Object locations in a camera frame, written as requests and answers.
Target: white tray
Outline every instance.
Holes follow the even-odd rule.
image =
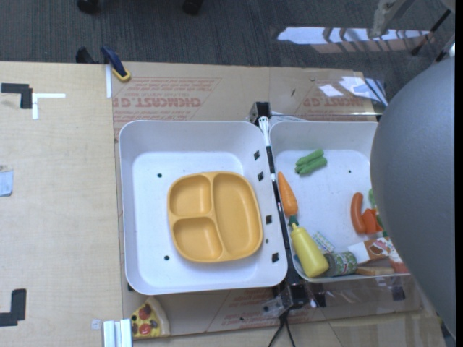
[[[266,146],[256,126],[246,121],[134,121],[120,132],[119,153],[125,270],[137,292],[268,287],[284,279],[284,241]],[[169,231],[169,187],[179,177],[207,171],[235,172],[251,183],[263,225],[263,243],[253,255],[196,263],[177,252]]]
[[[370,206],[370,151],[376,122],[298,122],[283,121],[270,130],[276,172],[282,171],[297,198],[300,226],[309,234],[322,233],[335,252],[375,238],[359,235],[352,227],[350,204],[355,192],[363,193],[362,211]],[[328,165],[300,176],[294,171],[296,160],[316,149],[323,149]],[[363,275],[309,278],[294,261],[299,275],[313,283],[365,279]]]

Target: sausage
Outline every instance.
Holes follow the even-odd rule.
[[[352,197],[352,202],[350,204],[350,218],[352,220],[352,225],[354,226],[354,230],[357,234],[364,234],[367,231],[365,226],[365,222],[362,218],[362,202],[363,202],[363,194],[362,193],[355,193]]]

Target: pepperoni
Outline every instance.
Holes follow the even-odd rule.
[[[138,312],[138,316],[140,317],[141,320],[148,319],[150,315],[151,315],[151,307],[148,304],[142,309],[140,309],[140,311]]]
[[[151,332],[151,326],[149,324],[141,324],[138,328],[138,332],[141,335],[148,335]]]

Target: gray carpet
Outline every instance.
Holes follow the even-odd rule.
[[[100,0],[89,15],[77,0],[0,0],[0,61],[75,62],[85,46],[102,61],[108,45],[122,61],[353,69],[382,83],[388,98],[432,64],[454,34],[451,14],[418,55],[409,50],[320,53],[277,40],[286,27],[369,28],[379,0],[205,0],[199,15],[184,0]],[[446,11],[417,0],[397,30],[429,30]]]

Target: yellow divided plate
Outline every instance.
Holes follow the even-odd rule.
[[[175,247],[188,260],[238,260],[262,243],[254,191],[238,173],[214,171],[177,179],[170,186],[167,208]]]

